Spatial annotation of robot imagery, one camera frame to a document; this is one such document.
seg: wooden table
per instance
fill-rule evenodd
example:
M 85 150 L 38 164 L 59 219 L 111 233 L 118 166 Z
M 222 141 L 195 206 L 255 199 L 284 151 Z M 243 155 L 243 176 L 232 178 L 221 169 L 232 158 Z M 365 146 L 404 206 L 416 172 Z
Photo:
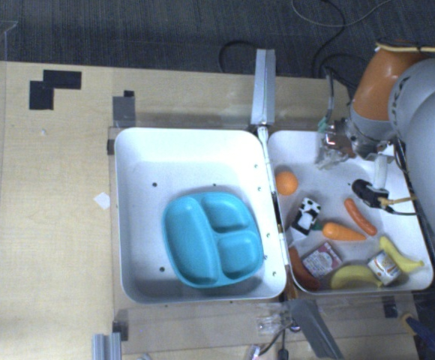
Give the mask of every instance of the wooden table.
M 54 110 L 30 110 L 29 82 L 42 81 L 44 70 L 80 71 L 81 89 L 55 89 Z M 252 76 L 0 62 L 0 359 L 90 359 L 92 335 L 111 332 L 112 218 L 95 197 L 110 194 L 113 97 L 134 91 L 138 126 L 244 129 L 253 87 Z M 327 100 L 326 81 L 278 77 L 276 128 L 315 129 Z M 336 117 L 346 115 L 347 101 L 337 85 Z M 414 311 L 408 295 L 397 306 Z M 398 320 L 384 318 L 380 300 L 321 308 L 347 359 L 418 358 Z M 123 359 L 151 352 L 154 360 L 242 360 L 256 335 L 246 326 L 252 334 L 230 345 L 219 325 L 179 345 L 186 335 L 179 319 L 150 320 L 141 338 L 132 337 L 137 342 L 123 344 Z M 223 336 L 219 347 L 216 335 Z M 302 333 L 287 341 L 291 359 L 315 359 Z

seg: carrot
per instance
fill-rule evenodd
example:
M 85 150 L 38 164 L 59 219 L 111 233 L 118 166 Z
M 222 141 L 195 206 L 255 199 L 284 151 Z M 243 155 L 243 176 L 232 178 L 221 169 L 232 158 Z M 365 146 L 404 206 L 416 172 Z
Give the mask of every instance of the carrot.
M 298 283 L 307 290 L 317 291 L 321 286 L 320 281 L 303 266 L 301 257 L 294 247 L 289 249 L 289 259 L 291 260 L 292 273 Z
M 369 236 L 375 236 L 377 234 L 377 228 L 362 215 L 353 199 L 349 197 L 345 199 L 344 206 L 346 207 L 349 216 L 363 231 L 365 231 Z
M 348 242 L 366 239 L 366 236 L 362 235 L 361 233 L 336 223 L 324 224 L 324 227 L 322 228 L 322 234 L 331 240 L 343 240 Z

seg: black carpet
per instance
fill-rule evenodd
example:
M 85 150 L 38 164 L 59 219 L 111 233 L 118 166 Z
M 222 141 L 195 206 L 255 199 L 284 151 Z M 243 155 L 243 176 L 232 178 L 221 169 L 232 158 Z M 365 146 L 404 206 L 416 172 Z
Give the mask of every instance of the black carpet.
M 329 1 L 351 23 L 385 0 Z M 295 6 L 341 23 L 329 3 Z M 260 47 L 276 50 L 278 75 L 317 76 L 328 65 L 351 86 L 378 38 L 435 45 L 435 0 L 394 0 L 322 49 L 339 28 L 304 21 L 291 0 L 0 0 L 0 20 L 18 22 L 11 61 L 252 74 Z

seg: toy orange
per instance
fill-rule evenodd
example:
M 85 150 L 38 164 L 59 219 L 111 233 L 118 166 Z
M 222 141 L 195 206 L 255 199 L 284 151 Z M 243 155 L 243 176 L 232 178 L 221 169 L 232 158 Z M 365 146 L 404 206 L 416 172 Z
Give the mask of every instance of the toy orange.
M 294 194 L 298 189 L 298 179 L 290 171 L 279 172 L 276 175 L 276 189 L 277 192 L 284 196 Z

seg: banana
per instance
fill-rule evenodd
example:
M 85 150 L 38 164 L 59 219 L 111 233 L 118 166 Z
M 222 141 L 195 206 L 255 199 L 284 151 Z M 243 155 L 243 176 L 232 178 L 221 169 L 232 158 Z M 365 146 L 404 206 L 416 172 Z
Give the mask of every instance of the banana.
M 402 272 L 410 273 L 424 265 L 422 260 L 414 261 L 401 255 L 392 241 L 385 236 L 379 239 L 379 247 L 391 257 Z
M 381 287 L 383 283 L 376 278 L 374 273 L 365 265 L 346 265 L 339 268 L 331 278 L 331 289 L 345 288 L 351 281 L 364 281 Z

